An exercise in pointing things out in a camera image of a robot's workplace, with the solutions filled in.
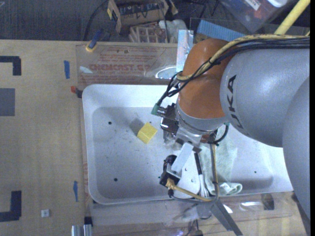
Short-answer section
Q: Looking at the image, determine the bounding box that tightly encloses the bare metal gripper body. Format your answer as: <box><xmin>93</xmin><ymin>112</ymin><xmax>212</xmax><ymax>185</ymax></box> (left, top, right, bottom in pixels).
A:
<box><xmin>159</xmin><ymin>103</ymin><xmax>218</xmax><ymax>152</ymax></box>

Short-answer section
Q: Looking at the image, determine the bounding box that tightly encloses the yellow cube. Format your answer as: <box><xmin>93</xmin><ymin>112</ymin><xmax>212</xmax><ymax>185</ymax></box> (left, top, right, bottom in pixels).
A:
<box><xmin>136</xmin><ymin>122</ymin><xmax>158</xmax><ymax>145</ymax></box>

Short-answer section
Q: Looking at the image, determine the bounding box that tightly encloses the white cloth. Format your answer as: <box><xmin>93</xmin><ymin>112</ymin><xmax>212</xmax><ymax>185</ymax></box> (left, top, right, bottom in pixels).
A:
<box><xmin>198</xmin><ymin>125</ymin><xmax>243</xmax><ymax>197</ymax></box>

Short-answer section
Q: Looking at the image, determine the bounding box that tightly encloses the white plastic tray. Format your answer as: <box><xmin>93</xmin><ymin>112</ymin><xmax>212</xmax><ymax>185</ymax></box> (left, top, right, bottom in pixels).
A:
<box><xmin>201</xmin><ymin>124</ymin><xmax>295</xmax><ymax>197</ymax></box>
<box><xmin>81</xmin><ymin>83</ymin><xmax>202</xmax><ymax>206</ymax></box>

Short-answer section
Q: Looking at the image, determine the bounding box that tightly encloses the brown cardboard board red print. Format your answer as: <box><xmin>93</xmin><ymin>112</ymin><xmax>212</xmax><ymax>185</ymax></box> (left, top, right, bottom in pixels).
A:
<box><xmin>74</xmin><ymin>42</ymin><xmax>297</xmax><ymax>230</ymax></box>

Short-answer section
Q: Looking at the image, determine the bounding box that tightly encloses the black cylinder on white bracket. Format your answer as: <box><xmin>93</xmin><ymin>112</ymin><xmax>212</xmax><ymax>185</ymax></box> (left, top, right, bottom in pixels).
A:
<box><xmin>159</xmin><ymin>142</ymin><xmax>197</xmax><ymax>187</ymax></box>

